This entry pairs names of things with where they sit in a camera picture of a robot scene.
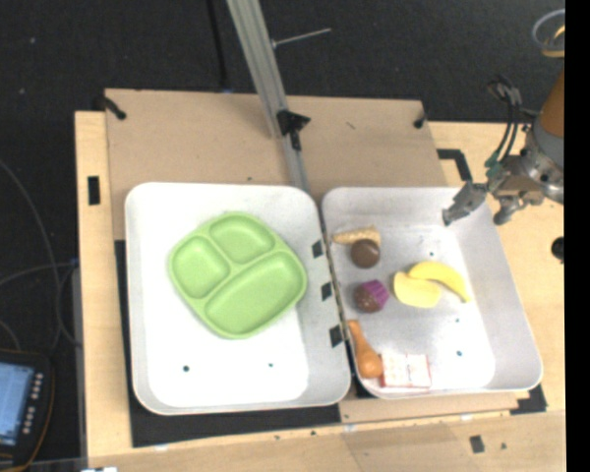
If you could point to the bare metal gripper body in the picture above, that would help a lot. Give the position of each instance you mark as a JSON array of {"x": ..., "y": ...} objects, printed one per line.
[{"x": 536, "y": 177}]

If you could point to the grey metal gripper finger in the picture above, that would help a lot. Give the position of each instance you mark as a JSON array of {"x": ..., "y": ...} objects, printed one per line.
[
  {"x": 463, "y": 203},
  {"x": 506, "y": 210}
]

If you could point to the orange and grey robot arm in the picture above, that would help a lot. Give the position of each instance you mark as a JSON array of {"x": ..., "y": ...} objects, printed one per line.
[{"x": 553, "y": 111}]

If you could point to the yellow banana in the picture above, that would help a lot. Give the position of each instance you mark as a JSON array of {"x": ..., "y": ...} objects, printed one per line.
[{"x": 447, "y": 276}]

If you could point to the yellow fruit slice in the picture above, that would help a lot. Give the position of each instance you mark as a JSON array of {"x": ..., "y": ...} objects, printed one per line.
[{"x": 415, "y": 293}]

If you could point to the white plastic tray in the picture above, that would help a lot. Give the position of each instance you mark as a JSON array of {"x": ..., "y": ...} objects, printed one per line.
[
  {"x": 177, "y": 386},
  {"x": 501, "y": 312}
]

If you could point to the brown round biscuit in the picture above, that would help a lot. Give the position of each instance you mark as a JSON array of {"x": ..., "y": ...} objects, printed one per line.
[{"x": 365, "y": 253}]

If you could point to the tan biscuit stick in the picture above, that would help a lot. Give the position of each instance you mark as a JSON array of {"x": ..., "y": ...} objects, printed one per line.
[{"x": 349, "y": 236}]

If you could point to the purple and brown cupcake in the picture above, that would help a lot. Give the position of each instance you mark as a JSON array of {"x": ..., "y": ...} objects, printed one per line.
[{"x": 370, "y": 297}]

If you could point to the white and red carton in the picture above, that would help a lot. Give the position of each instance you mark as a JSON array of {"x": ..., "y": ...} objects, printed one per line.
[{"x": 405, "y": 371}]

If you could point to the orange chicken drumstick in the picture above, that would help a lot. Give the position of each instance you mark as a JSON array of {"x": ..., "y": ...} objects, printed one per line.
[{"x": 366, "y": 357}]

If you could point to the green divided plate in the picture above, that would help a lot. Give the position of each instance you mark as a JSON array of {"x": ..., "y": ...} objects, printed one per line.
[{"x": 236, "y": 283}]

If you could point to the brown cardboard board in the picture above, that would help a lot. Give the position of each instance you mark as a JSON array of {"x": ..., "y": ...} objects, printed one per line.
[{"x": 196, "y": 140}]

